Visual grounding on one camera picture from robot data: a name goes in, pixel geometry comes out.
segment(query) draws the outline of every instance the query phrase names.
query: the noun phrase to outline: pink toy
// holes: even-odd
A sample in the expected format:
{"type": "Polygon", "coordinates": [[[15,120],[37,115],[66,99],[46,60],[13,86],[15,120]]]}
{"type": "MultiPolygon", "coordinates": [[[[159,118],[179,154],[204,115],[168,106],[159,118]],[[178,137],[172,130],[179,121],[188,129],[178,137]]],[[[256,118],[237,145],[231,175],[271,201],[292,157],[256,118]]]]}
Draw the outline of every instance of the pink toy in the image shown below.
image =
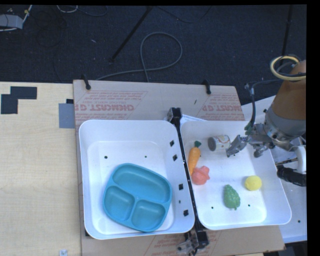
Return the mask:
{"type": "Polygon", "coordinates": [[[209,177],[209,168],[206,166],[202,166],[200,168],[194,168],[191,179],[196,185],[203,185],[210,179],[209,177]]]}

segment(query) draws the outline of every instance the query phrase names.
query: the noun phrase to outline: yellow ball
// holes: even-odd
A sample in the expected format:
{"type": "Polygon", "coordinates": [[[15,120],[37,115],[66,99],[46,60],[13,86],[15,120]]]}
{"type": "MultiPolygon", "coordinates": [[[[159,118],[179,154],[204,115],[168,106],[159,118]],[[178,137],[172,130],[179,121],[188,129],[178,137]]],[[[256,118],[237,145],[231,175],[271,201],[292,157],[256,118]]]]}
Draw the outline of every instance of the yellow ball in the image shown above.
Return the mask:
{"type": "Polygon", "coordinates": [[[262,186],[262,180],[259,176],[252,175],[245,179],[244,186],[250,191],[258,190],[262,186]]]}

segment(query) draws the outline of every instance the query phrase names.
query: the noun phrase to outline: orange carrot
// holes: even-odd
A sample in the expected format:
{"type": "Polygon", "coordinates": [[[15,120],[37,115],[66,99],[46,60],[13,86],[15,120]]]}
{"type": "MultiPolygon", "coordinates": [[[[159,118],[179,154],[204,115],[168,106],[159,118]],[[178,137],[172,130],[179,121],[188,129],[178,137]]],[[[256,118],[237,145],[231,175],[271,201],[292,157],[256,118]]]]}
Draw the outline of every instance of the orange carrot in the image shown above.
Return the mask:
{"type": "Polygon", "coordinates": [[[201,151],[199,149],[201,142],[195,141],[194,147],[190,149],[189,157],[188,157],[188,169],[190,175],[194,173],[194,168],[196,167],[198,160],[200,158],[201,151]]]}

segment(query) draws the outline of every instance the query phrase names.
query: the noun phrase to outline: blue plate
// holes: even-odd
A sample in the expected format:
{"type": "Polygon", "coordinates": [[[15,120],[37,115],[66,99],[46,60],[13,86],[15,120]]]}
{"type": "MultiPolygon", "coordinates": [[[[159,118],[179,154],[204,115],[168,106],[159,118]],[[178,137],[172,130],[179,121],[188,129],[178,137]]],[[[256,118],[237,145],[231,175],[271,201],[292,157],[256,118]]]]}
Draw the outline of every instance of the blue plate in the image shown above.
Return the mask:
{"type": "Polygon", "coordinates": [[[103,194],[103,209],[113,221],[142,232],[157,230],[165,221],[172,187],[162,175],[132,163],[119,165],[103,194]]]}

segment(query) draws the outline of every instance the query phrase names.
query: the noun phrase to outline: black clip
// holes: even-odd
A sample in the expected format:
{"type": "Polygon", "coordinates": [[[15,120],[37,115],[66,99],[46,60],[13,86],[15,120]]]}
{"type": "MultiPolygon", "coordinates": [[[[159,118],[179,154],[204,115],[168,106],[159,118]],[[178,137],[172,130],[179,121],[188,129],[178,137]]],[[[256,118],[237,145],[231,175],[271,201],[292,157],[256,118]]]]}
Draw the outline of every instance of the black clip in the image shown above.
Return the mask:
{"type": "Polygon", "coordinates": [[[206,94],[210,95],[210,94],[211,94],[211,91],[210,91],[209,82],[208,82],[206,79],[204,79],[203,82],[202,82],[202,85],[204,85],[205,88],[206,88],[206,94]]]}
{"type": "Polygon", "coordinates": [[[91,85],[89,84],[88,79],[87,79],[87,76],[86,76],[85,74],[82,74],[82,75],[81,75],[81,80],[84,80],[85,88],[86,88],[87,90],[90,90],[90,89],[91,89],[91,85]]]}

